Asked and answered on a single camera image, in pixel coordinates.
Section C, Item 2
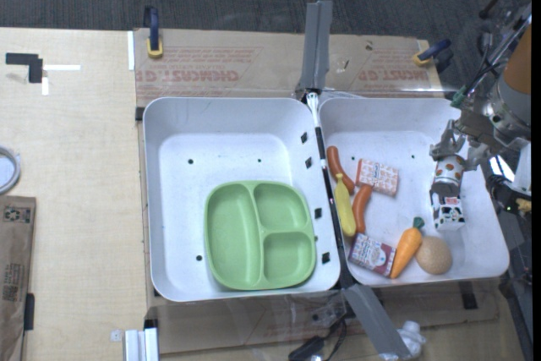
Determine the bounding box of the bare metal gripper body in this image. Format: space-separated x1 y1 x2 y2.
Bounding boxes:
455 96 531 153

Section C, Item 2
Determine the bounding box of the white can with orange print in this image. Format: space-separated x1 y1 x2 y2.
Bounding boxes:
431 153 467 200

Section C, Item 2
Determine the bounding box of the black and white milk carton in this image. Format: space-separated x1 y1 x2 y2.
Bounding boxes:
429 189 467 232

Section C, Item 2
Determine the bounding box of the orange and white packet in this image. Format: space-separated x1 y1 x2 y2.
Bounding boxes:
354 157 400 198

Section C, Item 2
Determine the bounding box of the white plastic tray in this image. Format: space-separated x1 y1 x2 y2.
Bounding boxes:
317 96 511 289
142 96 342 304

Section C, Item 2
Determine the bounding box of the orange brown sausage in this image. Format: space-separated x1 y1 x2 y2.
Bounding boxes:
351 183 374 235
325 145 357 196

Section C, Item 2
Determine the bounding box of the beige round bread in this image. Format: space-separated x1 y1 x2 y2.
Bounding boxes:
414 235 454 276

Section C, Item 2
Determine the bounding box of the orange carrot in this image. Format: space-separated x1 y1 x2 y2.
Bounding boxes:
388 216 426 280

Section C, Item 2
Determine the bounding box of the yellow banana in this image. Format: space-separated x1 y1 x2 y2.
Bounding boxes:
333 172 358 238

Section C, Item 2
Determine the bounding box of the red and white packet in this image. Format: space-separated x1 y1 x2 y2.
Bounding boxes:
347 232 397 278

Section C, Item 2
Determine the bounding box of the white crumpled plastic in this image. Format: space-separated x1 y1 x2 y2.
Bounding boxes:
396 320 427 357

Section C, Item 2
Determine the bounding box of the brown cardboard board red print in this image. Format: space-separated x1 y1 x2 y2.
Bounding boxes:
132 26 500 355

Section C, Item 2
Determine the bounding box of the green divided plate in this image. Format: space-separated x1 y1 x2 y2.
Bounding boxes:
204 179 319 292

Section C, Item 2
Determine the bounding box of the brown paper bag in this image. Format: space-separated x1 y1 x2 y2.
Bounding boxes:
0 194 37 361

